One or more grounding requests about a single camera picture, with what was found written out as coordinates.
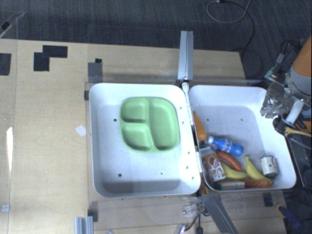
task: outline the green divided plate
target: green divided plate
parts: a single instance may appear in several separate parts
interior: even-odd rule
[[[158,97],[134,97],[120,107],[123,142],[137,151],[168,151],[179,144],[180,131],[175,107]]]

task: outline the plastic water bottle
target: plastic water bottle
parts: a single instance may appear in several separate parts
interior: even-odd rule
[[[241,156],[244,148],[241,145],[235,144],[232,141],[222,138],[216,139],[213,136],[210,136],[208,139],[208,144],[216,145],[221,151],[232,154],[234,156]]]

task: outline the snack package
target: snack package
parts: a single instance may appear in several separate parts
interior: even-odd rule
[[[225,173],[216,153],[210,147],[200,149],[199,152],[206,179],[211,183],[225,179]]]
[[[214,187],[218,190],[244,189],[245,188],[245,182],[243,182],[243,181],[218,182],[218,183],[214,184]]]

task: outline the yellow banana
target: yellow banana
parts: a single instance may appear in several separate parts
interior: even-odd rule
[[[244,172],[235,171],[235,170],[231,169],[230,167],[228,167],[223,162],[220,162],[220,163],[221,163],[221,166],[222,166],[222,168],[224,170],[225,176],[227,178],[243,179],[243,178],[245,178],[247,176],[247,174],[244,173]]]
[[[270,185],[273,184],[272,180],[270,180],[267,177],[264,177],[260,172],[258,172],[254,164],[252,164],[251,161],[249,160],[248,156],[245,157],[245,160],[246,160],[246,172],[252,179],[266,179],[270,182]]]

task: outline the gray carpet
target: gray carpet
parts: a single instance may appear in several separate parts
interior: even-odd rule
[[[248,16],[222,24],[206,13],[213,0],[0,0],[1,10],[25,11],[20,39],[179,47],[181,30],[193,30],[195,49],[233,50],[252,33]],[[230,0],[245,7],[248,0]],[[312,0],[253,0],[249,13],[254,37],[243,63],[249,78],[259,78],[277,58],[280,44],[298,41],[311,28]],[[211,14],[234,20],[243,10],[212,4]]]

